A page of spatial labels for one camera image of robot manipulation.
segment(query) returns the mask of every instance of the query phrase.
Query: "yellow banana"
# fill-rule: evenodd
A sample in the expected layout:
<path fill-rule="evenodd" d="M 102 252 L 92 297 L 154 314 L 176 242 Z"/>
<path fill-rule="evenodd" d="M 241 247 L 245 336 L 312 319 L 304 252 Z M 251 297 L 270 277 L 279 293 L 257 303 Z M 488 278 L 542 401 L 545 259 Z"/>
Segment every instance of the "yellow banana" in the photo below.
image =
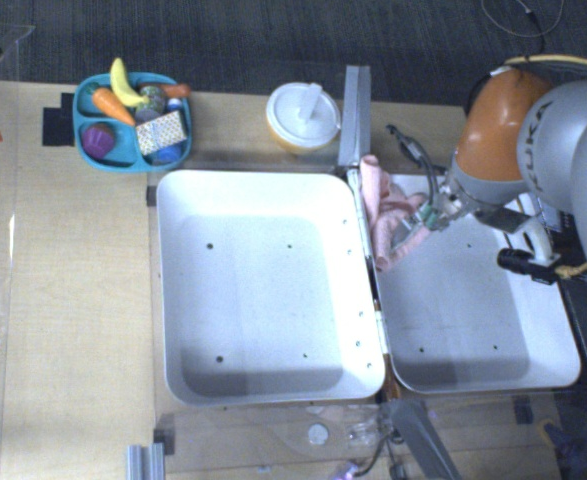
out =
<path fill-rule="evenodd" d="M 129 85 L 124 62 L 119 57 L 111 65 L 111 89 L 126 107 L 137 107 L 149 102 L 148 96 L 141 96 Z"/>

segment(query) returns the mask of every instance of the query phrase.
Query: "pink towel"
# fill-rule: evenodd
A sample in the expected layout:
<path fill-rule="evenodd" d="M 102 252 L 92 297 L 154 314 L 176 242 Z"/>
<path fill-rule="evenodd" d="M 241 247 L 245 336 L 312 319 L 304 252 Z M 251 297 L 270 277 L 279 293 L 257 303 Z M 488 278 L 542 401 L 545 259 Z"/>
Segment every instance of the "pink towel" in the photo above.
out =
<path fill-rule="evenodd" d="M 422 227 L 405 244 L 394 251 L 391 250 L 393 233 L 400 222 L 415 213 L 426 197 L 423 194 L 406 197 L 400 187 L 391 183 L 390 175 L 380 167 L 374 155 L 362 157 L 360 174 L 375 267 L 381 272 L 386 272 L 429 235 L 429 230 Z"/>

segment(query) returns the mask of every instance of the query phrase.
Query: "lid handle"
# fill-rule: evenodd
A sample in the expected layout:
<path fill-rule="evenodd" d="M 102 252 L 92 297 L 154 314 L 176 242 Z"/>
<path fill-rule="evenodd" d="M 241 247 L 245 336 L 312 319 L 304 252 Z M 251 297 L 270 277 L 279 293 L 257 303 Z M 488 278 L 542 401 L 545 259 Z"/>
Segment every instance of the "lid handle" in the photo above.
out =
<path fill-rule="evenodd" d="M 309 85 L 309 88 L 304 92 L 302 105 L 298 114 L 298 117 L 302 120 L 303 123 L 306 123 L 309 119 L 311 119 L 313 111 L 317 106 L 317 101 L 320 98 L 320 94 L 322 94 L 322 86 L 318 84 Z"/>

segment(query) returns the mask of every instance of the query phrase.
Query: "orange carrot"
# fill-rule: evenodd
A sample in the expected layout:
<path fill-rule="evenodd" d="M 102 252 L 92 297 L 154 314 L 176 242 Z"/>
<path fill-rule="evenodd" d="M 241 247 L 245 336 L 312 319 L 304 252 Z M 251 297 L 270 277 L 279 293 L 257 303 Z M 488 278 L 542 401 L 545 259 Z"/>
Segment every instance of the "orange carrot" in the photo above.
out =
<path fill-rule="evenodd" d="M 140 89 L 148 85 L 153 85 L 162 89 L 167 98 L 188 98 L 191 95 L 191 86 L 188 84 L 158 84 L 145 82 L 140 84 Z"/>
<path fill-rule="evenodd" d="M 113 94 L 113 91 L 107 87 L 100 87 L 97 84 L 90 86 L 88 89 L 91 95 L 91 101 L 98 110 L 104 112 L 104 115 L 117 119 L 124 124 L 129 126 L 135 126 L 135 119 L 126 110 L 126 107 L 122 105 L 122 102 L 118 97 Z"/>

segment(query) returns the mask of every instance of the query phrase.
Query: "blue bowl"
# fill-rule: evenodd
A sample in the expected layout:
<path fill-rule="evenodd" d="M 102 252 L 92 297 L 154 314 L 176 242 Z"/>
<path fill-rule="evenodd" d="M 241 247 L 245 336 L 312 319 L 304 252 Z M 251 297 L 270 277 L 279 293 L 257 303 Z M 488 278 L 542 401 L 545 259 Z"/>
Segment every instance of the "blue bowl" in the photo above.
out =
<path fill-rule="evenodd" d="M 129 83 L 136 87 L 141 83 L 175 84 L 175 80 L 154 73 L 129 73 Z M 181 110 L 183 124 L 186 129 L 186 140 L 176 144 L 179 147 L 177 160 L 169 163 L 153 162 L 153 158 L 144 157 L 137 142 L 135 128 L 120 121 L 105 116 L 91 101 L 88 87 L 97 83 L 100 86 L 110 87 L 111 77 L 108 73 L 95 75 L 84 80 L 75 91 L 73 98 L 73 130 L 75 143 L 84 160 L 97 169 L 111 172 L 148 172 L 166 171 L 178 167 L 191 152 L 191 111 L 188 101 L 182 100 Z M 108 124 L 115 134 L 115 147 L 104 158 L 95 159 L 88 155 L 82 147 L 82 133 L 89 126 L 96 123 Z"/>

